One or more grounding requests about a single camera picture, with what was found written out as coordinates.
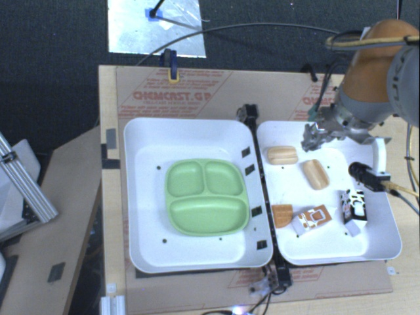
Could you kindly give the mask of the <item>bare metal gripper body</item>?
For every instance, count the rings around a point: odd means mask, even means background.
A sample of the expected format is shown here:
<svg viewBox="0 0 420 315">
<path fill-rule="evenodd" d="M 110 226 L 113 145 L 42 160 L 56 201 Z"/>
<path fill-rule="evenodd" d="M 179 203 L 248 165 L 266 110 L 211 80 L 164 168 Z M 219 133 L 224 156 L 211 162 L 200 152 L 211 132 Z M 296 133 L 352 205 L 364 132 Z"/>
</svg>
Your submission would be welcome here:
<svg viewBox="0 0 420 315">
<path fill-rule="evenodd" d="M 369 133 L 373 124 L 358 119 L 341 105 L 320 108 L 315 125 L 318 131 L 335 132 L 337 140 L 350 138 L 358 144 L 371 144 L 374 140 Z"/>
</svg>

